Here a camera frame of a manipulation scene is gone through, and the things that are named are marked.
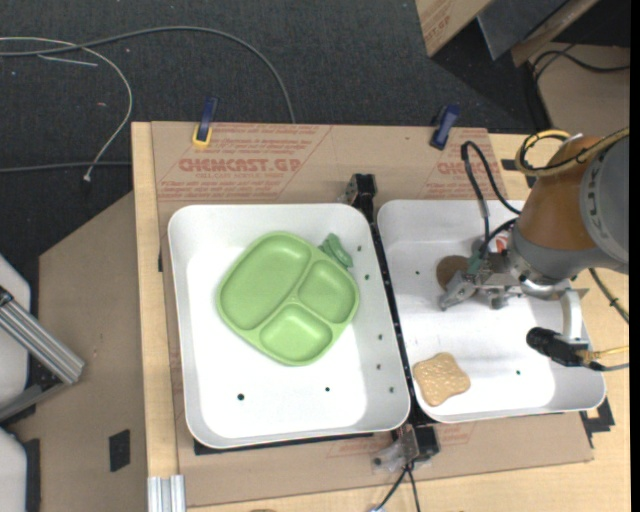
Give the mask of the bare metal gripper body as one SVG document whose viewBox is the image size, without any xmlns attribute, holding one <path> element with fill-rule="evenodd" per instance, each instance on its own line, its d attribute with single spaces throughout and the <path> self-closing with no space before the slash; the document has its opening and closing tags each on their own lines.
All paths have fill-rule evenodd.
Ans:
<svg viewBox="0 0 640 512">
<path fill-rule="evenodd" d="M 551 299 L 561 292 L 559 281 L 548 277 L 516 251 L 474 253 L 467 260 L 466 297 L 476 293 L 492 298 L 526 294 Z"/>
</svg>

